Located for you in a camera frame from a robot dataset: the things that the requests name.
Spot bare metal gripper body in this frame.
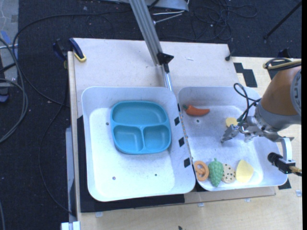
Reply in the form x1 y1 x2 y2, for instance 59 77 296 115
237 115 281 143

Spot small yellow toy piece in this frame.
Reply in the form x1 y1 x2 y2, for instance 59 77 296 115
225 116 239 128

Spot white plastic tray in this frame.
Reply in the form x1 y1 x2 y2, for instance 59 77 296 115
81 86 196 203
177 86 289 192

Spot yellow toy slice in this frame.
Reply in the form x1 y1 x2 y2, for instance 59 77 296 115
235 159 255 184

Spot orange carrot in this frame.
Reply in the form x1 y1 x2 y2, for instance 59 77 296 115
183 104 211 117

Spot green grapes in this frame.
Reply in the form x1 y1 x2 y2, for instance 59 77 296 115
207 158 224 188

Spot chocolate chip biscuit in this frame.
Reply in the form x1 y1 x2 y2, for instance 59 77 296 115
221 163 236 184

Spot thin black and white rod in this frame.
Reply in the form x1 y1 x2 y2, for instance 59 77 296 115
164 71 194 169

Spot orange pretzel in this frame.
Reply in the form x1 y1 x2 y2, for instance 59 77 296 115
193 160 210 183

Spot blue divided plate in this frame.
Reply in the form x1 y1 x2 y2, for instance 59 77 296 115
110 100 173 155

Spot pale wood board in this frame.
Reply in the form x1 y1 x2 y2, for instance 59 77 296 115
71 37 276 204

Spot black cylinder on white bracket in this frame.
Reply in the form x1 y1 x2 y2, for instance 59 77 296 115
267 137 297 175

